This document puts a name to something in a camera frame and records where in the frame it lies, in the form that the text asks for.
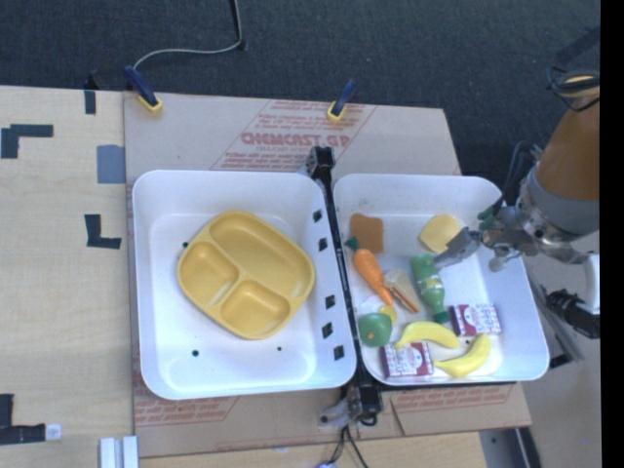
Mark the black cylinder on white bracket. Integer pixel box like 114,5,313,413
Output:
545,253,602,340

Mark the yellow banana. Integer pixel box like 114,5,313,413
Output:
393,320,461,352
433,331,492,379

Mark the toy sandwich wedge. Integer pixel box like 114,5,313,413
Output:
382,267,422,315

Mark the white fried egg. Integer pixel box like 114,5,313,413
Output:
359,294,392,317

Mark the orange carrot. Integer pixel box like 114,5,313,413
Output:
344,236,396,308

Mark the brown bread slice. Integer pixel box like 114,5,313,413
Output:
348,213,385,255

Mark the red and white carton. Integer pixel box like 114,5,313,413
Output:
448,302,503,337
378,341,436,379

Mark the white plastic tray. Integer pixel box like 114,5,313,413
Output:
131,169,359,402
331,173,552,387

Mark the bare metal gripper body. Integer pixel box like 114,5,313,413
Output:
479,193,592,266

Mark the green bottle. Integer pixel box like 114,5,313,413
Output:
409,253,451,325

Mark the black block with thin wires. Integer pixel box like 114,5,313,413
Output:
305,145,337,180
318,383,384,429

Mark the green pepper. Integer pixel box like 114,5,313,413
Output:
357,312,394,349

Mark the brown cardboard board red print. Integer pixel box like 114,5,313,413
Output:
122,90,533,458

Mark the pale yellow round biscuit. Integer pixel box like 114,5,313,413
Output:
418,213,462,255

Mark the yellow divided plate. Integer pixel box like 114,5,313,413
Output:
175,210,317,341

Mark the thin black and white rod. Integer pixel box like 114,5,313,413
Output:
316,175,374,390

